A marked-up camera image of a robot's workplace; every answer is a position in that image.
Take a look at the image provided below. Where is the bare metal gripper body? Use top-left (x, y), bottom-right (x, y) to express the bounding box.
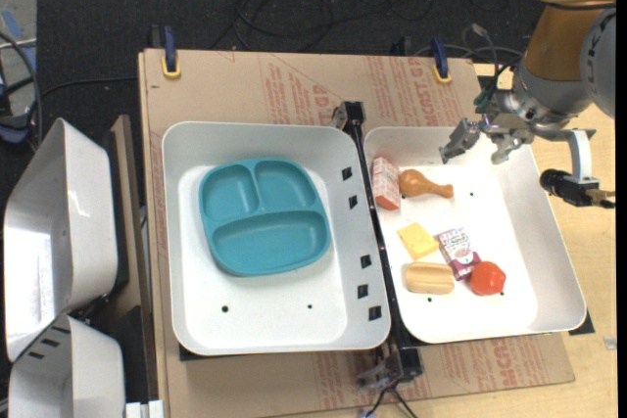
top-left (478, 90), bottom-right (560, 141)

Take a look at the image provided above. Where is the brown toy chicken drumstick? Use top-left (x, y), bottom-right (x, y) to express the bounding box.
top-left (397, 167), bottom-right (456, 201)

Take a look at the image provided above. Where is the orange and pink carton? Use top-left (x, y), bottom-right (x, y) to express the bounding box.
top-left (369, 155), bottom-right (403, 212)

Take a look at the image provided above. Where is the yellow toy cheese slice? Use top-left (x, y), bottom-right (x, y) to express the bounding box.
top-left (395, 221), bottom-right (441, 262)

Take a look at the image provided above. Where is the purple and white carton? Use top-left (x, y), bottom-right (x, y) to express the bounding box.
top-left (436, 226), bottom-right (483, 283)

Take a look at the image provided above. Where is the white plastic tray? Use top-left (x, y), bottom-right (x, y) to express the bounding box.
top-left (161, 120), bottom-right (393, 357)
top-left (362, 125), bottom-right (589, 346)

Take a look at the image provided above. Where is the thin black rod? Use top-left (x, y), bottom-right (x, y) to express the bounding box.
top-left (350, 120), bottom-right (410, 358)

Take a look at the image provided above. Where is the red toy pepper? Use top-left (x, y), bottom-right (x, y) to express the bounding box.
top-left (469, 259), bottom-right (507, 298)

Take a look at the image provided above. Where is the tan toy hot dog bun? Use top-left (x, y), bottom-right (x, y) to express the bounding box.
top-left (404, 260), bottom-right (457, 296)

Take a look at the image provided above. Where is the blue divided plate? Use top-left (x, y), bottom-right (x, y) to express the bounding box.
top-left (197, 157), bottom-right (333, 279)

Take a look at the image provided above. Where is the brown cardboard board red print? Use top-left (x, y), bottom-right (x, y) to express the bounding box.
top-left (138, 47), bottom-right (577, 418)

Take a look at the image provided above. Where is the black cylinder on white bracket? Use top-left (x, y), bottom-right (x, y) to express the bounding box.
top-left (538, 127), bottom-right (616, 209)

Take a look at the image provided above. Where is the black block with thin wires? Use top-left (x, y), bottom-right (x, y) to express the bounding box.
top-left (356, 346), bottom-right (425, 392)
top-left (333, 100), bottom-right (368, 131)

